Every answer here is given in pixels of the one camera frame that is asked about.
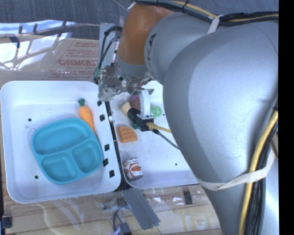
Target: small can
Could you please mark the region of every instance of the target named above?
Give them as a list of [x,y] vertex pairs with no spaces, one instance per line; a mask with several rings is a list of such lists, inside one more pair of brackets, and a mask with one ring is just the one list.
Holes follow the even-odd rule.
[[143,177],[141,167],[137,158],[130,158],[123,163],[124,173],[129,181],[134,181]]

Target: clear plastic sheet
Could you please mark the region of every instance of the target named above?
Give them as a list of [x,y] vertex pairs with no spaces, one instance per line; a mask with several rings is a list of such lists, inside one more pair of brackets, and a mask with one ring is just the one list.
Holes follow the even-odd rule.
[[[1,23],[0,88],[11,80],[93,81],[99,28],[54,20]],[[87,30],[97,38],[89,38]]]
[[5,205],[5,215],[10,214],[13,220],[6,234],[114,234],[113,227],[117,228],[121,222],[126,222],[132,232],[142,234],[218,229],[218,219],[201,186],[187,187],[191,203],[185,201],[184,188],[142,191],[161,220],[153,229],[142,230],[122,193],[111,192],[39,204]]

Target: metal bracket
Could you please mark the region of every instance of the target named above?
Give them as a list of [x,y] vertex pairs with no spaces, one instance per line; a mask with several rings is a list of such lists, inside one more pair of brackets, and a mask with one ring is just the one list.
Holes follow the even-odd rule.
[[139,95],[141,103],[141,113],[137,114],[141,119],[150,118],[150,95],[154,89],[138,89],[135,90],[132,95]]

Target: blue divided plate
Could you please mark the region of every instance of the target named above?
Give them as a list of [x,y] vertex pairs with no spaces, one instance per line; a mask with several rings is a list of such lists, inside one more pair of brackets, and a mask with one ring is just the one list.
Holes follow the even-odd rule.
[[31,147],[45,176],[56,184],[79,180],[102,166],[101,145],[90,126],[71,117],[36,130]]

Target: toy carrot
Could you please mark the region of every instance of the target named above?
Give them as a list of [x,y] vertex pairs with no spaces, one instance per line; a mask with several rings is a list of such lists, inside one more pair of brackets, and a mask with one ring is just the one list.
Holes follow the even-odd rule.
[[78,101],[78,103],[80,105],[80,108],[79,108],[80,118],[83,119],[86,123],[88,123],[88,125],[91,127],[93,132],[95,132],[92,112],[87,106],[85,106],[85,99],[81,98]]

